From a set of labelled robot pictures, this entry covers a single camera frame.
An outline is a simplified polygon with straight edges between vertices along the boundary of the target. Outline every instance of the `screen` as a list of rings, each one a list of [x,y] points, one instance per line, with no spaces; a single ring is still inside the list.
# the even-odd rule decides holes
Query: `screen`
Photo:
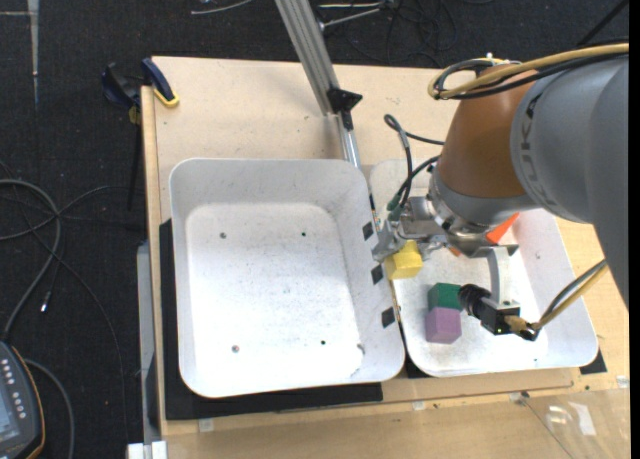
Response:
[[[7,409],[5,394],[0,392],[0,443],[19,434],[11,420],[12,415]]]

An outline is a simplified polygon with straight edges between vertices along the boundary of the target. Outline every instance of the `purple block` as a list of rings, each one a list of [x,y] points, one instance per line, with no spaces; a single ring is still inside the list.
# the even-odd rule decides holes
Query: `purple block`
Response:
[[[427,342],[453,343],[462,335],[460,310],[435,307],[425,319]]]

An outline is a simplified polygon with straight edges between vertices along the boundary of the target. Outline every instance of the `yellow block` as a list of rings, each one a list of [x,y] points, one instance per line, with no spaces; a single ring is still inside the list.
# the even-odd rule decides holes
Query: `yellow block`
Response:
[[[422,269],[422,255],[415,240],[408,240],[397,253],[384,261],[389,279],[406,279],[416,276]]]

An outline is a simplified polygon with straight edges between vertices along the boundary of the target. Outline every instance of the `green block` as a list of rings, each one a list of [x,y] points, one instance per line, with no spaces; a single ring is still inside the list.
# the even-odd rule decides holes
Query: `green block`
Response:
[[[462,306],[458,302],[458,292],[460,285],[451,283],[436,283],[427,293],[429,301],[429,311],[434,308],[452,308],[462,311]]]

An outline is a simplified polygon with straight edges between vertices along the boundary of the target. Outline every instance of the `dark carpet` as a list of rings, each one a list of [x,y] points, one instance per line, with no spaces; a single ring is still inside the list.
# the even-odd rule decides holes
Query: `dark carpet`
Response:
[[[223,7],[242,0],[214,0]],[[313,0],[314,5],[349,0]],[[492,52],[528,60],[567,50],[622,0],[396,0],[402,6],[327,29],[335,63],[444,67]],[[200,0],[40,0],[37,103],[27,0],[0,0],[0,161],[65,212],[61,255],[11,329],[10,341],[66,387],[77,458],[121,458],[142,440],[136,250],[144,198],[126,208],[135,127],[102,95],[110,62],[139,76],[149,55],[296,60],[273,0],[193,16]],[[319,9],[323,21],[355,9]],[[628,37],[626,6],[594,41]],[[211,81],[215,90],[215,81]],[[9,176],[2,172],[0,179]],[[0,325],[49,253],[54,227],[10,238],[48,217],[29,191],[0,191]],[[40,311],[51,291],[49,308]],[[65,406],[34,374],[47,419],[43,457],[66,457]]]

